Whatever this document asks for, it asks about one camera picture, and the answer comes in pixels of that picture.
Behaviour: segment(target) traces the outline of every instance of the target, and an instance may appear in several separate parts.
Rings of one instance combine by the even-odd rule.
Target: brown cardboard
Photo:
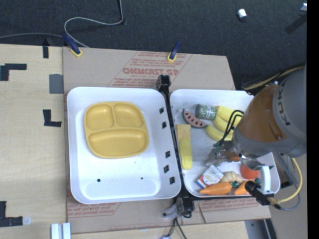
[[[168,53],[82,48],[75,57],[63,48],[65,96],[76,87],[152,88],[159,75],[170,75],[170,91],[177,89],[234,89],[227,58],[196,54],[178,54],[174,63],[167,62]],[[68,131],[65,125],[68,161]],[[70,191],[67,197],[68,222],[72,233],[143,229],[170,226],[161,212],[173,204],[172,199],[113,204],[83,205]],[[195,201],[192,217],[181,224],[193,225],[227,221],[269,218],[268,207],[245,198]]]

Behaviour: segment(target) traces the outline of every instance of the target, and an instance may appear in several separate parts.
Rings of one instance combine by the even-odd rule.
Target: yellow plastic plate
[[[149,134],[141,110],[128,102],[103,102],[89,106],[84,130],[92,153],[100,158],[124,158],[141,154]]]

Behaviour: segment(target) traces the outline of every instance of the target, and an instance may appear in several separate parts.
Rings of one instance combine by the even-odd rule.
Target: white cylinder
[[[245,20],[247,17],[247,14],[244,9],[238,10],[237,14],[240,20]]]

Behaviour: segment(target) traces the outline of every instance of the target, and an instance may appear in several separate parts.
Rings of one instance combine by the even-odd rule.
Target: small soda can
[[[203,120],[214,120],[216,117],[216,106],[196,105],[195,116]]]

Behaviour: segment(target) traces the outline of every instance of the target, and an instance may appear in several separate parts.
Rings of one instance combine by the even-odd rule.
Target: watermelon slice
[[[192,127],[196,127],[196,128],[207,127],[206,123],[202,122],[200,119],[196,118],[193,114],[191,114],[189,111],[185,109],[183,109],[183,118]]]

